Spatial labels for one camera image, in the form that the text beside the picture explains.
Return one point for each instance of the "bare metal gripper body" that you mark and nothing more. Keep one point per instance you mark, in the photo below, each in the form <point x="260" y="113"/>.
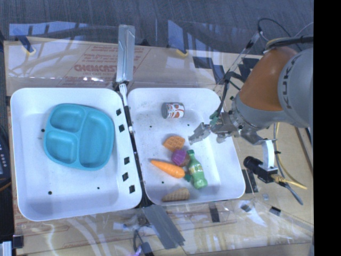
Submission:
<point x="226" y="127"/>

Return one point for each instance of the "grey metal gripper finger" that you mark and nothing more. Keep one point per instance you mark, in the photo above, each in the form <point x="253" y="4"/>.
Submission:
<point x="204" y="129"/>
<point x="196" y="138"/>

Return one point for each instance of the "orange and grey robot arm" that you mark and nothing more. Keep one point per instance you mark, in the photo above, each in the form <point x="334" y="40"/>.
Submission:
<point x="266" y="84"/>

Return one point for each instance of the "orange waffle biscuit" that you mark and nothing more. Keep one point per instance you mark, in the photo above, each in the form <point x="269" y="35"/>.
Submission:
<point x="173" y="142"/>

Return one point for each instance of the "purple grapes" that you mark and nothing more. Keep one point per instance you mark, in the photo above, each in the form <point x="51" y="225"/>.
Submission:
<point x="179" y="157"/>

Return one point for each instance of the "green plastic bottle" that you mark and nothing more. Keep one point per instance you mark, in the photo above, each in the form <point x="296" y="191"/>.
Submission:
<point x="197" y="172"/>

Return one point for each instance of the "small red and white can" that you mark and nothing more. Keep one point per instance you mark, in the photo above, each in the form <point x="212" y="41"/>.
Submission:
<point x="173" y="110"/>

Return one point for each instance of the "orange carrot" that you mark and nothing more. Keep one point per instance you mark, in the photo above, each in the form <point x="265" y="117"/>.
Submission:
<point x="167" y="168"/>

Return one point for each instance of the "white plastic tray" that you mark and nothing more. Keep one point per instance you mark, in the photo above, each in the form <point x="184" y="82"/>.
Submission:
<point x="69" y="196"/>
<point x="226" y="169"/>

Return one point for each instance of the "tan bread roll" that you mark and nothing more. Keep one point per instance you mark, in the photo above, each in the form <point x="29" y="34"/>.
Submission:
<point x="177" y="195"/>

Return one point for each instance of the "brown cardboard board red print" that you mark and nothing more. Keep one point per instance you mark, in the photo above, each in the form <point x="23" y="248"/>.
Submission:
<point x="239" y="223"/>

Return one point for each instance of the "blue divided plate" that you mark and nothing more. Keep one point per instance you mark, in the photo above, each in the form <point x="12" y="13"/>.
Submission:
<point x="96" y="135"/>

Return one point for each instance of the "black cylinder on white bracket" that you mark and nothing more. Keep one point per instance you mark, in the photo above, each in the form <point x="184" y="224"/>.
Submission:
<point x="259" y="167"/>

